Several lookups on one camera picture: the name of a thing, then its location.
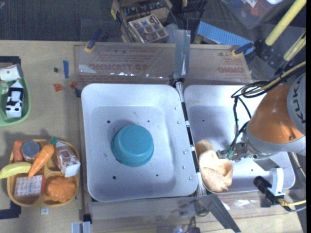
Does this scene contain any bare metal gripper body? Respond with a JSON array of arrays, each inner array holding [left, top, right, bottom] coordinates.
[[229, 141, 255, 161]]

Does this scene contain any large tan bread piece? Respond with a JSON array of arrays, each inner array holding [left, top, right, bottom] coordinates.
[[198, 150, 234, 194]]

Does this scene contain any small tan bread piece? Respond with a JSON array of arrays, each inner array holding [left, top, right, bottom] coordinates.
[[195, 139, 215, 158]]

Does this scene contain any white plastic tray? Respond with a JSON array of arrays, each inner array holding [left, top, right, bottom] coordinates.
[[183, 84, 296, 195], [81, 83, 199, 202]]

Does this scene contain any teal bowl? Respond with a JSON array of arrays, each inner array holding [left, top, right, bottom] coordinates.
[[111, 124, 155, 168]]

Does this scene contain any brown cardboard board red print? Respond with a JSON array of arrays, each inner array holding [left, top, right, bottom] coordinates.
[[74, 42, 290, 219]]

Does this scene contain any orange and white carton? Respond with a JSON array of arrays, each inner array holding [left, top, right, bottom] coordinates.
[[53, 141, 82, 178]]

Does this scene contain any orange lumpy toy food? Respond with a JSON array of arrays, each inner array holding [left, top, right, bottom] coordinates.
[[46, 176, 77, 203]]

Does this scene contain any yellow divided plate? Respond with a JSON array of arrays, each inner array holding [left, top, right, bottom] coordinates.
[[6, 139, 81, 208]]

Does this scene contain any orange carrot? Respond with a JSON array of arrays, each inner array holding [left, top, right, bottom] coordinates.
[[28, 136, 59, 179]]

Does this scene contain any small can grey lid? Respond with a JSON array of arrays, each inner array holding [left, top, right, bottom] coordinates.
[[21, 140, 41, 163]]

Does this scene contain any white box orange print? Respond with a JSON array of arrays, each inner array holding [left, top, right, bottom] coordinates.
[[14, 174, 46, 198]]

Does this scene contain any green divided plate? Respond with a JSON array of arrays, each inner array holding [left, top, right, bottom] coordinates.
[[0, 78, 32, 127]]

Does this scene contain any orange sausage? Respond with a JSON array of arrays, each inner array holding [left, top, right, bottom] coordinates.
[[13, 139, 24, 163]]

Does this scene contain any yellow banana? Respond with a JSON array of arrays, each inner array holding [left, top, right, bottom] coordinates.
[[0, 161, 33, 180]]

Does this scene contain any black and white carton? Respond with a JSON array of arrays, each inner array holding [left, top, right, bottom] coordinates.
[[5, 80, 25, 119]]

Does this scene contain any white and orange cup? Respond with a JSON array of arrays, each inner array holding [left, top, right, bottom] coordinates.
[[0, 64, 23, 83]]

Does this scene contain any black cylinder on white bracket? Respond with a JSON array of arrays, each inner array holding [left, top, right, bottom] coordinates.
[[253, 167, 286, 205]]

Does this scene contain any black block with thin wires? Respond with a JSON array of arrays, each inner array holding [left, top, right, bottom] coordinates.
[[172, 73, 187, 87]]

